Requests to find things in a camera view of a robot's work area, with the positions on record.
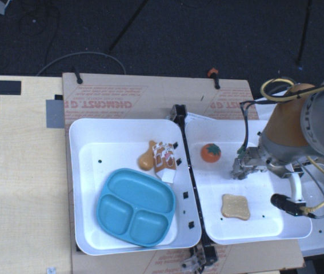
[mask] white tray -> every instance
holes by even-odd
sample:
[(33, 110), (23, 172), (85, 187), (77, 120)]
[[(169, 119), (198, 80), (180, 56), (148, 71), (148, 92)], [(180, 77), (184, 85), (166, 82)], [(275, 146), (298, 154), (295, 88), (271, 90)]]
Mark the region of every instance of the white tray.
[[(201, 238), (201, 225), (187, 165), (182, 133), (165, 119), (80, 119), (69, 130), (73, 173), (75, 239), (88, 255), (188, 248)], [(137, 159), (149, 141), (178, 143), (175, 159), (181, 159), (174, 183), (176, 209), (171, 227), (158, 245), (141, 247), (106, 233), (97, 223), (96, 206), (109, 175), (120, 168), (142, 171)], [(155, 178), (154, 169), (145, 172)]]
[[(249, 121), (248, 146), (257, 146), (257, 132), (263, 131), (266, 123), (261, 120)], [(194, 120), (186, 125), (186, 137), (206, 233), (211, 240), (218, 244), (237, 244), (300, 239), (310, 234), (310, 218), (291, 216), (270, 202), (274, 193), (291, 196), (288, 179), (280, 179), (271, 172), (257, 172), (243, 180), (231, 177), (237, 150), (245, 138), (244, 121)], [(215, 143), (220, 147), (221, 158), (216, 163), (202, 160), (200, 150), (206, 143)], [(221, 208), (224, 194), (247, 197), (250, 219), (223, 217)]]

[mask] bread slice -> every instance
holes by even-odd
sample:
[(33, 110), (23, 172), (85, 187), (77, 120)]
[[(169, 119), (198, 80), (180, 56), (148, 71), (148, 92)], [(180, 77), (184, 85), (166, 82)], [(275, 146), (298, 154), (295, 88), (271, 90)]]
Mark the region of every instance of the bread slice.
[(221, 208), (221, 213), (224, 217), (236, 217), (242, 220), (248, 220), (251, 216), (248, 208), (247, 198), (232, 194), (223, 195), (223, 206)]

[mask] tomato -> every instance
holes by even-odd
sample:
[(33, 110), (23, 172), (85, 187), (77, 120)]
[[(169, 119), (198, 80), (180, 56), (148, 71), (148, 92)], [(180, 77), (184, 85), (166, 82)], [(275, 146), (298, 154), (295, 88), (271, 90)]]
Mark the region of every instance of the tomato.
[(214, 143), (206, 144), (201, 149), (201, 157), (206, 162), (217, 162), (220, 159), (221, 150)]

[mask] blue plate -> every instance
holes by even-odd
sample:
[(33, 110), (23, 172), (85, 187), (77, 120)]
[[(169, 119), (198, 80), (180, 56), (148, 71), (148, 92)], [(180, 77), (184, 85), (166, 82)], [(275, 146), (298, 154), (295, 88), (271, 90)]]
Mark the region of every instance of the blue plate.
[(97, 203), (97, 221), (107, 233), (143, 247), (159, 244), (167, 235), (175, 211), (173, 190), (143, 172), (115, 170)]

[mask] cardboard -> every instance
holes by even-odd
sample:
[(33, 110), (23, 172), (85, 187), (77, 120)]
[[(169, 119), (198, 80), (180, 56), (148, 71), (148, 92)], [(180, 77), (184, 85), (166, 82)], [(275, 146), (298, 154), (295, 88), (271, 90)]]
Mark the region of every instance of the cardboard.
[[(74, 202), (69, 127), (80, 118), (164, 119), (175, 104), (187, 111), (214, 119), (243, 119), (239, 103), (252, 100), (246, 80), (220, 79), (220, 90), (208, 78), (168, 78), (136, 75), (63, 74), (67, 168), (70, 204), (71, 256), (73, 273), (183, 273), (181, 262), (189, 249), (143, 251), (89, 256), (77, 251), (74, 236)], [(258, 120), (255, 107), (249, 119)], [(301, 268), (303, 257), (297, 240), (215, 245), (218, 261), (204, 273), (248, 273)]]

